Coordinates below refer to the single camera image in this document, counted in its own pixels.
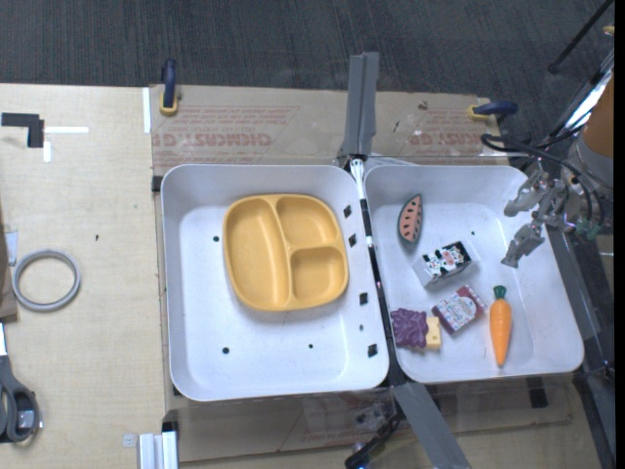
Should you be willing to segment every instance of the orange carrot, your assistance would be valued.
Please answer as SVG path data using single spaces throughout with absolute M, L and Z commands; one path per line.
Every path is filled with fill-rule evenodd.
M 512 332 L 512 308 L 504 299 L 505 286 L 497 285 L 494 291 L 496 300 L 490 305 L 490 338 L 497 364 L 503 366 Z

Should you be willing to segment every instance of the scissors handle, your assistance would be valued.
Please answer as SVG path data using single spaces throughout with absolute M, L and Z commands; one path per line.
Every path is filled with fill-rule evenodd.
M 6 397 L 7 407 L 2 398 Z M 20 426 L 20 412 L 32 411 L 30 427 Z M 25 441 L 39 425 L 39 406 L 32 391 L 26 389 L 13 375 L 8 356 L 0 356 L 0 436 L 6 432 L 10 441 Z

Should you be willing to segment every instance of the green carrot top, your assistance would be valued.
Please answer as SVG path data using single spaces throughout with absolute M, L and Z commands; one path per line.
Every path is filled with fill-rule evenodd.
M 506 297 L 506 287 L 504 285 L 497 285 L 493 290 L 495 291 L 496 299 L 504 299 Z

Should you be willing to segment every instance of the toy watermelon slice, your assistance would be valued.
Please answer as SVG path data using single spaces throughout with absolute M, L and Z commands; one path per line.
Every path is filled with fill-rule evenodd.
M 399 220 L 397 222 L 397 231 L 399 237 L 409 243 L 414 244 L 419 239 L 421 232 L 422 207 L 421 194 L 417 194 L 406 201 L 401 208 Z

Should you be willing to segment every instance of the yellow divided plate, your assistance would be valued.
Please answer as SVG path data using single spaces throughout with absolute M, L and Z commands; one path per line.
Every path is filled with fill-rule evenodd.
M 257 194 L 224 219 L 226 265 L 241 302 L 292 311 L 337 299 L 348 283 L 341 229 L 330 208 L 304 194 Z

